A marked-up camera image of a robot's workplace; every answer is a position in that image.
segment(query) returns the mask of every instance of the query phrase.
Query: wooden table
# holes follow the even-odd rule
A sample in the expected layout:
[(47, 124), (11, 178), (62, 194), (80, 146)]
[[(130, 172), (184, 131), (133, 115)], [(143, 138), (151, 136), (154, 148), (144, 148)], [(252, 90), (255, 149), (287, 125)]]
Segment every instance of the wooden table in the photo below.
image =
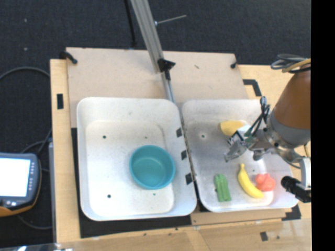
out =
[[(74, 250), (311, 250), (311, 204), (299, 203), (302, 218), (282, 221), (291, 209), (192, 213), (191, 226), (81, 238), (73, 166), (69, 99), (69, 61), (51, 60), (55, 223), (58, 248)], [(269, 66), (239, 65), (241, 79), (255, 80), (274, 106), (291, 75)], [(249, 98), (258, 98), (245, 85)], [(62, 94), (63, 105), (58, 103)], [(299, 178), (299, 171), (292, 172)]]

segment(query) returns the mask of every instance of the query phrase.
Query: dark background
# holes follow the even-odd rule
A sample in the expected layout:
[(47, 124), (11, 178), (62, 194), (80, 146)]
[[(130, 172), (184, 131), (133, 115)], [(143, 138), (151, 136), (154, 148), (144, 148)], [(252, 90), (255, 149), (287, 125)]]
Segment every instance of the dark background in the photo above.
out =
[[(239, 64), (270, 65), (277, 54), (311, 56), (311, 0), (149, 0), (163, 50), (234, 53)], [(134, 20), (136, 49), (145, 49)], [(0, 0), (0, 77), (22, 66), (49, 72), (66, 47), (129, 48), (123, 0)], [(21, 152), (51, 128), (50, 81), (30, 70), (0, 80), (0, 152)], [(48, 150), (40, 159), (49, 167)], [(51, 225), (50, 179), (43, 172), (36, 206), (21, 215)], [(16, 216), (0, 218), (0, 248), (51, 243)]]

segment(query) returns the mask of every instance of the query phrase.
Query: white tray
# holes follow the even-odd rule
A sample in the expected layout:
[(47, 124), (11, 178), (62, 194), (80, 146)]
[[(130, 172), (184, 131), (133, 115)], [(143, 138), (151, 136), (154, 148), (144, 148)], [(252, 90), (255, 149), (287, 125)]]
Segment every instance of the white tray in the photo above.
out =
[[(77, 107), (81, 207), (96, 221), (188, 215), (196, 207), (177, 106), (165, 99), (85, 98)], [(145, 190), (131, 178), (129, 159), (143, 145), (167, 150), (176, 165), (167, 187)]]
[[(225, 162), (228, 137), (219, 124), (228, 120), (243, 120), (252, 125), (260, 115), (259, 100), (191, 100), (183, 105), (185, 135), (190, 149), (195, 178), (202, 204), (212, 212), (228, 212), (256, 209), (291, 208), (298, 200), (281, 186), (284, 176), (292, 176), (291, 169), (278, 155), (266, 154), (254, 161), (252, 152)], [(276, 181), (273, 191), (265, 192), (262, 199), (248, 196), (240, 187), (237, 174), (239, 164), (253, 181), (258, 173), (269, 173)], [(214, 176), (223, 174), (228, 181), (231, 201), (219, 202), (215, 192)]]

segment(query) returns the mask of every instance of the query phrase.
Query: blue bowl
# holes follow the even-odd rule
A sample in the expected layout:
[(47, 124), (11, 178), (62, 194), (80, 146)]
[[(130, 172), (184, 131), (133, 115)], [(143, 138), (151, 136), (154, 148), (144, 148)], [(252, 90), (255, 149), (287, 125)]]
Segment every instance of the blue bowl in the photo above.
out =
[(174, 178), (175, 164), (170, 154), (154, 145), (145, 145), (131, 155), (130, 173), (134, 181), (144, 189), (161, 189)]

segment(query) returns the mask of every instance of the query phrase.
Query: bowl rim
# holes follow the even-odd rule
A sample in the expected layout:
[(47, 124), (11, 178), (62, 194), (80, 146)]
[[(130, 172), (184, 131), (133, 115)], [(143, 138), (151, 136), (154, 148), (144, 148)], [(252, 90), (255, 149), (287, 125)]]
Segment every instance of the bowl rim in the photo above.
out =
[[(134, 156), (141, 150), (143, 149), (147, 149), (147, 148), (153, 148), (153, 149), (156, 149), (156, 150), (159, 150), (161, 152), (163, 152), (168, 158), (169, 158), (169, 161), (171, 162), (171, 165), (172, 165), (172, 173), (169, 177), (169, 180), (166, 181), (165, 183), (159, 185), (159, 186), (149, 186), (149, 185), (146, 185), (144, 183), (142, 183), (135, 175), (135, 173), (133, 172), (133, 169), (132, 169), (132, 162), (133, 162), (133, 158)], [(156, 145), (144, 145), (144, 146), (141, 146), (139, 148), (137, 148), (136, 150), (133, 151), (133, 153), (131, 154), (131, 157), (130, 157), (130, 160), (129, 160), (129, 169), (130, 169), (130, 174), (133, 178), (133, 180), (139, 185), (141, 186), (142, 188), (145, 188), (145, 189), (150, 189), (150, 190), (158, 190), (158, 189), (162, 189), (164, 187), (166, 187), (167, 185), (169, 185), (172, 180), (174, 179), (174, 176), (175, 176), (175, 172), (176, 172), (176, 166), (175, 166), (175, 162), (174, 162), (174, 159), (172, 158), (171, 154), (168, 153), (167, 150), (163, 149), (162, 147), (159, 147), (159, 146), (156, 146)]]

